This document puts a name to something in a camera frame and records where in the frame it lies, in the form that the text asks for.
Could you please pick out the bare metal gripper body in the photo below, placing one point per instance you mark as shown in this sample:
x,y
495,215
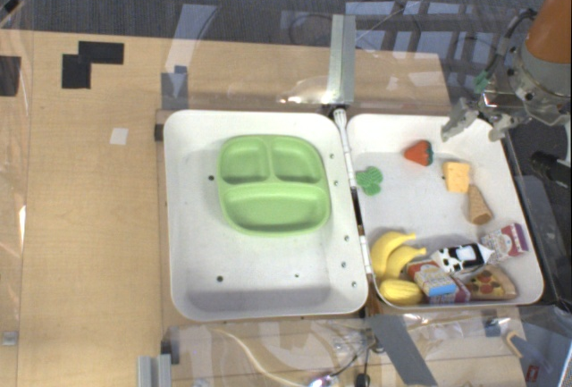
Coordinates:
x,y
543,108

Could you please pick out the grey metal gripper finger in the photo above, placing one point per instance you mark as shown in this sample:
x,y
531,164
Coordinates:
x,y
460,117
501,126

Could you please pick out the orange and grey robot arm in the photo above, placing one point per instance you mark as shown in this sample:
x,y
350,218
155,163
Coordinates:
x,y
552,27

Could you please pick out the red strawberry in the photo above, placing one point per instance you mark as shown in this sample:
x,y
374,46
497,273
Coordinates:
x,y
418,153

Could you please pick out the yellow cheese wedge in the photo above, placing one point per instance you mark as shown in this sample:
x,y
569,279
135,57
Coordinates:
x,y
456,177

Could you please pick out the tan ice cream cone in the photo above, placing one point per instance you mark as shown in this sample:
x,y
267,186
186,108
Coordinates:
x,y
479,206

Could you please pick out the white plastic tray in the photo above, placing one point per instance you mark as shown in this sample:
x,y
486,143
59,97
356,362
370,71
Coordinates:
x,y
201,264
415,206

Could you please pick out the green broccoli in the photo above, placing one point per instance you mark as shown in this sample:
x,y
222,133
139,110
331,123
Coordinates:
x,y
369,180

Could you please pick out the pink and white carton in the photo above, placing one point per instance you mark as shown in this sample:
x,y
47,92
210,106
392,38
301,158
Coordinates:
x,y
507,242

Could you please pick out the thin black and white rod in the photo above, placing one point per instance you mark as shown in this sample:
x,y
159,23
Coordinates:
x,y
347,153

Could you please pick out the black and white cow carton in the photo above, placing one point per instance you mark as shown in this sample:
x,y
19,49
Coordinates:
x,y
460,259

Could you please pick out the yellow banana bunch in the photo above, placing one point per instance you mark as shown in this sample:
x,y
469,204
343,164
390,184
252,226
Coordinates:
x,y
391,253

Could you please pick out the red packet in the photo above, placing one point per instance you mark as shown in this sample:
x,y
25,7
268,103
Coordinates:
x,y
413,268

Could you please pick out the pizza slice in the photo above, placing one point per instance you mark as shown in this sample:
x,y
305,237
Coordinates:
x,y
491,284

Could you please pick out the orange and blue carton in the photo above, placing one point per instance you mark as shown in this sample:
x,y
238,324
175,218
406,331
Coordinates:
x,y
435,281

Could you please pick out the pink packet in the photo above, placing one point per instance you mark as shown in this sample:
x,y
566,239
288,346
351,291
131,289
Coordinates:
x,y
462,296

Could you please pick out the yellow lemon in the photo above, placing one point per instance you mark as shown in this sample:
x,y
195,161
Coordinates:
x,y
400,291

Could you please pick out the green divided plate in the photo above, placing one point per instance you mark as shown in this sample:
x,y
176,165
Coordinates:
x,y
272,206

